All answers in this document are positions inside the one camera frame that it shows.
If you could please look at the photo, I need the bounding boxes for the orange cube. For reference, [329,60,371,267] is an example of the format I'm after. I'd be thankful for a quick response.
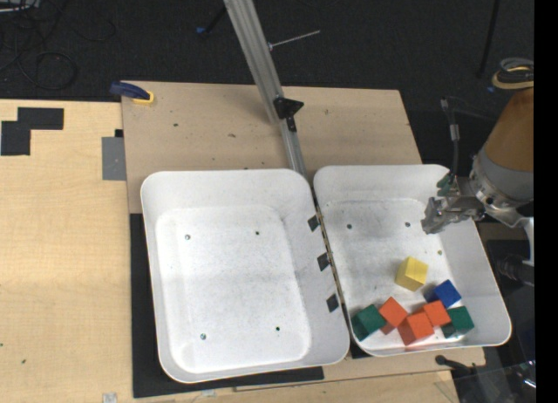
[378,296,409,336]
[422,299,453,328]
[397,309,436,347]

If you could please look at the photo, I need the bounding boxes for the yellow cube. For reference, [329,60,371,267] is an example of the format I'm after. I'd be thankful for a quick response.
[394,256,430,293]

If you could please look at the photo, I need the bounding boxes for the pale wooden board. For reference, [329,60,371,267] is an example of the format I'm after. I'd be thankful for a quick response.
[119,81,488,393]

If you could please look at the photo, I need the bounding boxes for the blue cube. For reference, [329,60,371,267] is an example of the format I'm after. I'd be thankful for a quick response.
[423,278,463,310]

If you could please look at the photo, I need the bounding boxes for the white plastic tray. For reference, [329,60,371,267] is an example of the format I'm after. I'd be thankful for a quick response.
[139,167,351,385]
[312,163,513,358]

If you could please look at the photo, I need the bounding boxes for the green cube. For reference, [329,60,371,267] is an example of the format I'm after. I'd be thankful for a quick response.
[440,305,476,340]
[350,303,387,343]

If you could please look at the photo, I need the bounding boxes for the black cylinder on white bracket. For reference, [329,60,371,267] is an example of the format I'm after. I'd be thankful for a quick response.
[496,215,535,285]

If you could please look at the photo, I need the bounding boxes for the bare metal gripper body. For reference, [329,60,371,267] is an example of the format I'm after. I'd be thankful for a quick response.
[448,186,529,227]

